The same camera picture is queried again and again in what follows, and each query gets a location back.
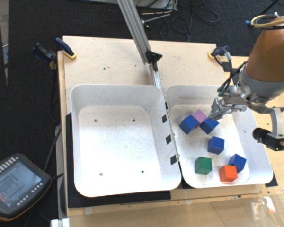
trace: white bin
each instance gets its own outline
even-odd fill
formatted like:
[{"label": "white bin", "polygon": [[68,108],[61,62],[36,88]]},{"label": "white bin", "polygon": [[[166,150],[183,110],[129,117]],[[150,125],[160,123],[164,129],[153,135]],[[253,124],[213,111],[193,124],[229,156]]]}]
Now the white bin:
[{"label": "white bin", "polygon": [[[229,185],[264,184],[273,178],[265,147],[252,137],[257,127],[250,109],[244,112],[226,114],[208,135],[200,128],[186,135],[179,127],[182,120],[200,109],[205,114],[217,97],[219,86],[171,86],[166,91],[166,101],[170,113],[172,129],[179,154],[179,163],[184,180],[192,187],[207,188]],[[219,155],[207,151],[208,140],[216,136],[225,139],[224,151]],[[232,183],[222,183],[219,168],[227,165],[233,154],[244,157],[246,165]],[[212,159],[213,170],[208,175],[195,173],[195,160],[198,157]]]},{"label": "white bin", "polygon": [[155,86],[77,85],[71,115],[80,194],[165,191],[180,184],[165,99]]}]

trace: black base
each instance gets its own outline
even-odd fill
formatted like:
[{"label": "black base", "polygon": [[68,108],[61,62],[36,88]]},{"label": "black base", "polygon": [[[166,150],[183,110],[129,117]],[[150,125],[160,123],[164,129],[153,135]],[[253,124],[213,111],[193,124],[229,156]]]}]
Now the black base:
[{"label": "black base", "polygon": [[133,202],[170,200],[170,191],[159,192],[139,192],[120,195],[110,195],[103,197],[88,198],[82,196],[74,185],[74,167],[73,167],[73,141],[72,141],[72,123],[71,113],[66,116],[66,151],[67,151],[67,196],[68,207],[90,207],[108,204],[121,204]]}]

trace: wooden cube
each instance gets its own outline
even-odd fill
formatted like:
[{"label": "wooden cube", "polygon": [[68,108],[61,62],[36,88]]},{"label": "wooden cube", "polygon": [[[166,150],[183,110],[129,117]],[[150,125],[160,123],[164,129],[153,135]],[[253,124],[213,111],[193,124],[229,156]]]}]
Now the wooden cube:
[{"label": "wooden cube", "polygon": [[212,169],[212,160],[210,158],[199,157],[195,160],[195,173],[207,175]]},{"label": "wooden cube", "polygon": [[207,119],[207,115],[204,114],[200,109],[195,111],[192,116],[199,122],[199,125],[203,123],[205,119]]},{"label": "wooden cube", "polygon": [[214,153],[214,154],[220,154],[222,151],[224,151],[224,139],[212,136],[212,138],[208,141],[207,151]]},{"label": "wooden cube", "polygon": [[244,169],[246,163],[246,159],[238,154],[234,154],[230,159],[228,165],[235,166],[237,169],[237,173]]},{"label": "wooden cube", "polygon": [[181,122],[180,128],[185,132],[185,134],[189,134],[189,132],[197,127],[198,124],[198,121],[192,115],[189,115]]},{"label": "wooden cube", "polygon": [[219,122],[217,120],[211,120],[210,118],[207,118],[203,121],[202,124],[200,124],[200,128],[206,134],[209,134],[218,124]]},{"label": "wooden cube", "polygon": [[235,166],[224,165],[219,169],[220,181],[231,183],[238,178]]}]

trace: metal pole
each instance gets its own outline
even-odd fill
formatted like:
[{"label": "metal pole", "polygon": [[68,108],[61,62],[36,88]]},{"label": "metal pole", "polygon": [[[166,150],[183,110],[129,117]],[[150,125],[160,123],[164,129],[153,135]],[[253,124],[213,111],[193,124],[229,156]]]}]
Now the metal pole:
[{"label": "metal pole", "polygon": [[154,70],[152,62],[148,61],[146,57],[147,52],[152,52],[151,46],[147,40],[147,36],[144,31],[142,21],[140,19],[140,16],[138,14],[137,8],[133,0],[117,0],[117,1],[143,63],[150,64],[154,85],[160,90],[162,90],[159,72]]}]

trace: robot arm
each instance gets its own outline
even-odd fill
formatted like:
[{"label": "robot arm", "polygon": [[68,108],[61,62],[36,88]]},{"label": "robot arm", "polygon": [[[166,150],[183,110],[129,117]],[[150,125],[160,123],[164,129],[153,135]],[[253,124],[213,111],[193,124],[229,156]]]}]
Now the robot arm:
[{"label": "robot arm", "polygon": [[[219,94],[220,98],[214,99],[209,118],[219,120],[225,114],[245,111],[247,107],[260,114],[270,114],[273,131],[257,128],[253,137],[273,150],[282,150],[284,135],[281,112],[284,107],[266,106],[268,101],[284,92],[284,16],[275,16],[276,18],[268,23],[273,27],[264,29],[248,61],[242,65],[238,83],[223,89]],[[278,22],[281,23],[279,26],[282,29],[275,26]]]}]

